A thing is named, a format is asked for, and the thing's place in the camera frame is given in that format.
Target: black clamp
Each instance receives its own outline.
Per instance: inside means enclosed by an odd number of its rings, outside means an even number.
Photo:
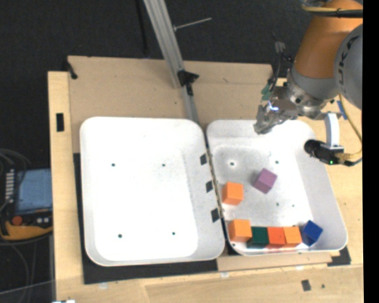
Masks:
[[[200,76],[194,73],[186,72],[183,69],[179,71],[177,75],[179,84],[186,87],[188,95],[194,95],[194,92],[192,90],[192,83],[194,83],[195,80]]]

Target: block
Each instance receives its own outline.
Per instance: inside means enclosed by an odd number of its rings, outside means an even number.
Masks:
[[[302,236],[299,227],[284,227],[286,248],[292,248],[302,243]]]
[[[222,202],[227,205],[238,205],[244,198],[243,185],[227,182],[222,189]]]
[[[257,190],[260,190],[261,192],[267,194],[269,190],[271,190],[274,186],[276,180],[277,176],[273,172],[267,169],[262,169],[262,171],[258,174],[258,177],[256,178],[253,186]]]
[[[277,249],[283,247],[285,242],[285,232],[283,227],[267,227],[268,245],[267,249]]]
[[[319,236],[322,234],[322,232],[323,229],[320,226],[311,220],[307,221],[301,227],[301,236],[303,243],[307,246],[313,245],[319,239]]]
[[[229,223],[229,238],[231,241],[247,242],[252,236],[249,220],[235,219]]]
[[[267,227],[251,227],[252,237],[247,242],[247,248],[264,248],[269,244]]]

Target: dark green cube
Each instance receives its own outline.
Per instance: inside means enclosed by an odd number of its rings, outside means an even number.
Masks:
[[[264,248],[269,244],[267,227],[251,227],[252,238],[247,242],[247,248]]]

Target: empty white tray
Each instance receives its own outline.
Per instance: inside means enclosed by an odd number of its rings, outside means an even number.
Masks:
[[[298,251],[337,251],[347,243],[347,232],[334,196],[325,164],[304,151],[304,143],[316,139],[302,121],[287,121],[271,133],[256,134],[255,121],[219,120],[207,128],[218,192],[226,182],[243,184],[244,200],[237,206],[222,204],[226,225],[233,219],[250,220],[252,226],[302,226],[308,220],[323,232],[319,240]],[[264,194],[253,187],[266,168],[277,175],[273,188]],[[285,249],[250,249],[244,242],[230,242],[242,255]]]
[[[201,128],[93,117],[80,129],[86,252],[102,266],[214,259],[224,249]]]

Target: red-orange block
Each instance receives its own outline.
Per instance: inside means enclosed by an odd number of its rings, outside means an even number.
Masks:
[[[229,223],[229,238],[232,241],[246,242],[253,236],[249,220],[235,219]]]
[[[281,248],[286,244],[283,227],[267,227],[269,244],[268,249]]]
[[[302,236],[299,227],[284,227],[285,242],[284,247],[296,247],[302,243]]]
[[[238,205],[244,198],[243,185],[227,182],[222,189],[222,202],[227,205]]]

